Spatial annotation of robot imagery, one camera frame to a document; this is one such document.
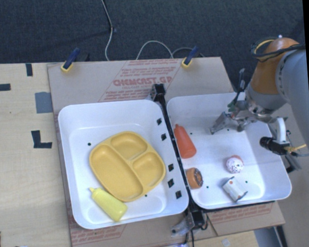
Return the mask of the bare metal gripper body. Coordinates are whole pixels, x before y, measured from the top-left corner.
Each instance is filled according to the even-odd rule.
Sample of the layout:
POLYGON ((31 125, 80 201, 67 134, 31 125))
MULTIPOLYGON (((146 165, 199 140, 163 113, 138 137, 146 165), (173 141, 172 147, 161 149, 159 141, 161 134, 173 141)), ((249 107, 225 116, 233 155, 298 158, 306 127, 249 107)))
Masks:
POLYGON ((239 100, 231 106, 231 117, 240 126, 260 121, 270 123, 273 119, 272 111, 267 110, 254 101, 239 100))

